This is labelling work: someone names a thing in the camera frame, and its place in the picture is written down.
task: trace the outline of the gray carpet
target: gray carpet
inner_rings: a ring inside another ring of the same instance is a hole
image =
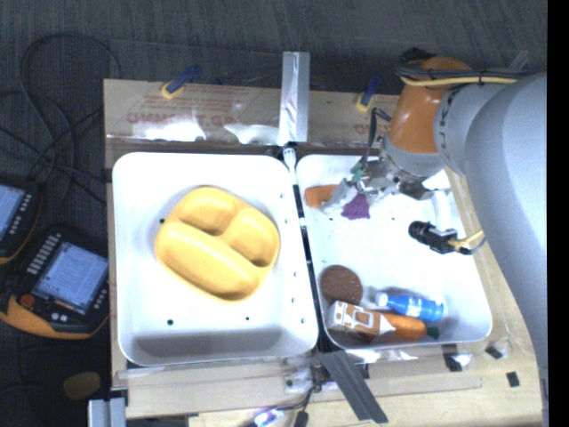
[[[520,61],[547,69],[548,0],[0,0],[0,90],[19,87],[20,61],[43,36],[67,32],[100,40],[122,65],[122,77],[161,80],[186,66],[186,52],[208,68],[210,83],[238,85],[279,66],[282,51],[311,55],[311,88],[359,92],[379,73],[380,93],[402,85],[392,70],[409,47],[457,57],[473,67]],[[266,54],[263,62],[259,55]],[[79,38],[53,38],[27,58],[24,80],[56,133],[78,123],[75,142],[58,141],[58,160],[94,175],[103,167],[101,79],[116,77],[107,52]],[[278,86],[267,74],[257,85]],[[0,126],[36,149],[49,142],[21,94],[0,100]],[[25,175],[14,157],[34,152],[0,133],[0,173]],[[32,174],[46,175],[36,166]],[[104,185],[51,176],[39,228],[64,222],[96,239],[107,236]],[[71,402],[60,384],[94,369],[108,384],[107,333],[76,343],[52,342],[0,324],[0,427],[82,427],[85,401]]]

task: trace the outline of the blue clamp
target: blue clamp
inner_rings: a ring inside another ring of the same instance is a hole
[[[202,67],[199,65],[193,65],[184,69],[172,81],[163,85],[162,95],[168,100],[171,100],[182,92],[184,84],[191,82],[195,77],[198,77],[201,72]]]
[[[370,79],[367,84],[367,88],[364,92],[360,93],[357,97],[356,106],[359,110],[367,111],[370,108],[370,103],[372,102],[372,97],[380,86],[380,75],[375,75]]]

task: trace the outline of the purple cloth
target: purple cloth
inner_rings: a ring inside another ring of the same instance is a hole
[[[363,193],[357,193],[341,211],[341,216],[349,220],[359,220],[360,218],[370,218],[370,205]]]

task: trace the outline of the small orange object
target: small orange object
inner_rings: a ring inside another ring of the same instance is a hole
[[[338,185],[321,185],[304,190],[304,198],[309,207],[320,207],[332,197],[333,191]]]
[[[20,305],[25,309],[31,310],[35,303],[36,298],[30,293],[26,293],[20,298]]]
[[[395,313],[381,313],[395,328],[393,335],[406,340],[419,340],[427,334],[427,327],[420,319],[411,318]]]

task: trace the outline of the gray robot arm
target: gray robot arm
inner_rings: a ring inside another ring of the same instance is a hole
[[[513,85],[467,85],[437,109],[443,160],[466,179],[488,244],[522,312],[549,425],[547,73]]]

